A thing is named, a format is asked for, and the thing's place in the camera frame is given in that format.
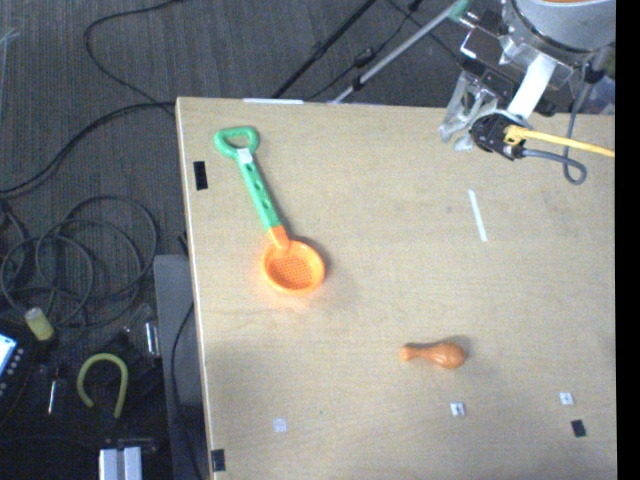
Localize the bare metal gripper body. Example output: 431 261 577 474
457 10 577 115

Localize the pale wood board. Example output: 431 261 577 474
174 96 617 480

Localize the green and orange toy sieve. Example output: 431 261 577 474
213 125 327 296

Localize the orange toy chicken drumstick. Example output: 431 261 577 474
398 340 468 370

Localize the yellow-green curved hook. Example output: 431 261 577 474
75 352 130 420

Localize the small pale yellow bottle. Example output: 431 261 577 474
24 306 56 342

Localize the black cylinder on white bracket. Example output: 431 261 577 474
468 53 557 162

